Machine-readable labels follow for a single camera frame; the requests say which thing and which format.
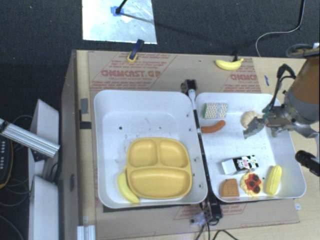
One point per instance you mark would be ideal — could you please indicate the beige croissant bread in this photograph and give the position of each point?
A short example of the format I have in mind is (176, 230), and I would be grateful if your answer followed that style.
(248, 117)

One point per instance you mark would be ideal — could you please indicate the thin black and white rod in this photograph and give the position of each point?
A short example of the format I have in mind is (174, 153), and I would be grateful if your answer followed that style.
(202, 144)

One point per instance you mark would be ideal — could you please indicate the yellow corn cob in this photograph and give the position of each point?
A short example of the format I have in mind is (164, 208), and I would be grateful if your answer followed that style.
(273, 180)

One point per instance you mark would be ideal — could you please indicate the black and white milk carton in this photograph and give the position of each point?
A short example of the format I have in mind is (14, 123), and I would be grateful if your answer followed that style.
(240, 164)

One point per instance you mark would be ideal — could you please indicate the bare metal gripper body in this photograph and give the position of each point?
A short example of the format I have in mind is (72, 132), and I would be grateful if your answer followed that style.
(280, 120)

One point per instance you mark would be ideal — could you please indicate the brown cardboard board red print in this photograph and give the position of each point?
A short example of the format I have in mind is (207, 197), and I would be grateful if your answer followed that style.
(150, 69)

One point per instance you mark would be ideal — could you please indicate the yellow divided plate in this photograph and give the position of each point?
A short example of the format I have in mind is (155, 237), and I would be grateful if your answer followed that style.
(160, 170)

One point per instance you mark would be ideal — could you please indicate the green and white patterned packet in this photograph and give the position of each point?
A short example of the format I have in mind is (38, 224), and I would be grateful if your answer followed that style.
(215, 110)

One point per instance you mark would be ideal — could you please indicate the yellow banana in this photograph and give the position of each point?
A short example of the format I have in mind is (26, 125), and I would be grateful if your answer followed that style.
(125, 187)
(227, 64)

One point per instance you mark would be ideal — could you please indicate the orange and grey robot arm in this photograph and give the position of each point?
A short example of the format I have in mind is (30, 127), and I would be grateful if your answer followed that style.
(306, 84)

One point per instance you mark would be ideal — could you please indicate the yellow pizza with red topping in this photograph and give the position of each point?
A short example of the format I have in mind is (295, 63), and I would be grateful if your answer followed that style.
(251, 184)

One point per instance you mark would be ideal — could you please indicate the orange sausage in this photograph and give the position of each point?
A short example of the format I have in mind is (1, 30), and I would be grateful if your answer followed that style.
(213, 127)

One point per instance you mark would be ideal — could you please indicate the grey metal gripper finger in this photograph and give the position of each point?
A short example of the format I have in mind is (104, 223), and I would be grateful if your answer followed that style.
(253, 128)
(277, 132)

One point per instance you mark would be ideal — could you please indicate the white plastic tray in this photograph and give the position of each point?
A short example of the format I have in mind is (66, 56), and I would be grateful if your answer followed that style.
(230, 144)
(150, 114)

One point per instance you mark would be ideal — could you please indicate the brown waffle biscuit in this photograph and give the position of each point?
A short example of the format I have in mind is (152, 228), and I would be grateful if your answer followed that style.
(229, 188)

